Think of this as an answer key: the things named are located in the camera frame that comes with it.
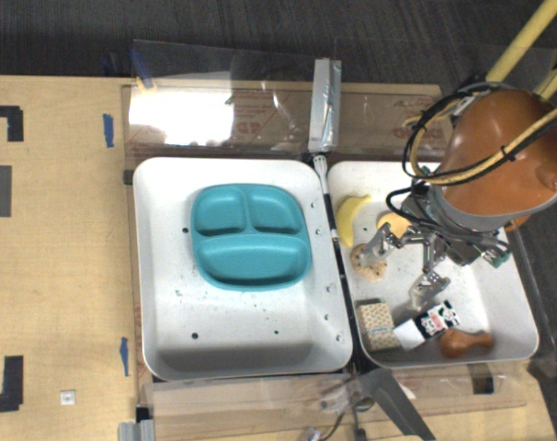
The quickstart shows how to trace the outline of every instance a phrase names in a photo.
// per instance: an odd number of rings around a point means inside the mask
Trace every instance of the yellow tube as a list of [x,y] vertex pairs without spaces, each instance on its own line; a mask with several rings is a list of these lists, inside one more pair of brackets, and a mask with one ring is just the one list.
[[552,71],[538,87],[534,93],[543,96],[546,99],[551,99],[557,91],[557,70]]
[[557,0],[544,0],[528,23],[487,74],[488,82],[503,82],[519,60],[557,15]]

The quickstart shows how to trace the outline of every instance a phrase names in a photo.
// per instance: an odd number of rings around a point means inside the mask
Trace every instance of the teal plate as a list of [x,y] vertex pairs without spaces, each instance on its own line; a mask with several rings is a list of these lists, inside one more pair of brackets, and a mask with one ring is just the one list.
[[279,187],[205,188],[193,203],[191,230],[197,269],[218,288],[285,288],[301,281],[311,267],[303,213]]

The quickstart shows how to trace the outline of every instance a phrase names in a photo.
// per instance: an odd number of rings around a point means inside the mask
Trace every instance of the black corner marker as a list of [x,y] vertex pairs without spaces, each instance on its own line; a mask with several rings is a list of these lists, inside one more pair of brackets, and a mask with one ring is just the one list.
[[0,118],[6,118],[8,142],[23,142],[23,111],[16,106],[0,106]]
[[0,413],[16,412],[23,403],[23,356],[5,356]]

